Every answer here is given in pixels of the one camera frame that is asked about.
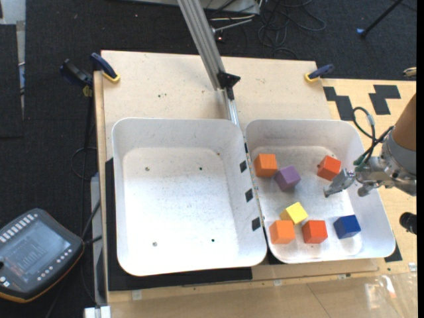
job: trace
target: wooden table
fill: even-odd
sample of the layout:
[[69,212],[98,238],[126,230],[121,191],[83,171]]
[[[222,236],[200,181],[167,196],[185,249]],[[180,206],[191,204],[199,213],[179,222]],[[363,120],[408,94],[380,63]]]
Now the wooden table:
[[[112,84],[99,72],[94,75],[101,216],[103,237],[106,237],[105,162],[113,156],[111,129],[115,122],[125,117],[220,119],[226,118],[226,114],[223,96],[213,90],[199,56],[115,51],[103,51],[101,55],[122,77],[118,84]],[[376,116],[376,132],[380,134],[394,125],[416,90],[414,81],[322,79],[308,84],[304,75],[317,69],[315,62],[227,57],[223,57],[223,62],[229,73],[241,77],[234,90],[242,130],[254,119],[340,119],[335,102],[326,100],[323,87],[333,87],[337,95],[349,96],[353,107],[363,106],[375,115],[368,94],[374,93],[374,85],[395,85],[401,99],[387,100],[391,115]],[[368,147],[369,138],[362,139],[364,146]],[[214,298],[210,304],[219,298],[228,300],[232,293],[239,295],[239,290],[270,298],[276,295],[273,289],[278,285],[338,280],[347,274],[367,277],[409,272],[409,263],[417,264],[417,239],[399,225],[399,217],[406,211],[416,213],[416,197],[396,189],[379,192],[403,257],[401,261],[388,264],[378,258],[269,265],[265,260],[252,268],[253,279],[249,282],[106,291],[113,317],[142,317],[139,315],[141,307],[149,317],[148,313],[155,312],[158,307],[166,312],[169,302],[179,305],[176,298],[185,301],[186,296],[195,293],[205,294],[202,300],[208,306],[208,295]],[[106,244],[103,244],[103,251],[106,264]],[[154,300],[154,305],[145,299]],[[199,312],[205,312],[204,305]],[[283,304],[275,301],[276,309],[279,305]],[[214,317],[213,308],[208,310],[211,312],[208,317]]]

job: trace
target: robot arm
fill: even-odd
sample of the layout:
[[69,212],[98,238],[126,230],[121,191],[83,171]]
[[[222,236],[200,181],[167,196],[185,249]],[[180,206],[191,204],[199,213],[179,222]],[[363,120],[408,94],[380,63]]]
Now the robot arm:
[[354,172],[343,169],[324,188],[325,197],[351,186],[355,180],[362,184],[358,195],[364,197],[374,188],[396,187],[412,196],[417,195],[417,98],[412,97],[394,127],[380,137],[379,156],[360,157]]

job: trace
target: black bracket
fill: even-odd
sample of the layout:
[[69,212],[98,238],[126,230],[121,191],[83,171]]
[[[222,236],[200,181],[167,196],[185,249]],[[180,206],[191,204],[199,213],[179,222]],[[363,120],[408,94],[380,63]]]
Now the black bracket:
[[228,99],[234,100],[233,86],[240,81],[240,77],[225,72],[219,72],[217,77],[221,88],[227,89]]

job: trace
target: device screen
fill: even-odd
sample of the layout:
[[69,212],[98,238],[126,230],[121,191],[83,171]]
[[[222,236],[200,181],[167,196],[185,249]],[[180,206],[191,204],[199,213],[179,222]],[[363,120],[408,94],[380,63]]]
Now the device screen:
[[3,250],[5,265],[27,283],[69,246],[42,221],[36,221]]

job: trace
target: purple cube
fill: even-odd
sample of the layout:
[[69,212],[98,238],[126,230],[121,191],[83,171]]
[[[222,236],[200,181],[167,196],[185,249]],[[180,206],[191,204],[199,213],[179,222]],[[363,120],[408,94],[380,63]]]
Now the purple cube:
[[274,179],[282,191],[287,191],[300,182],[301,178],[295,167],[290,165],[278,170]]

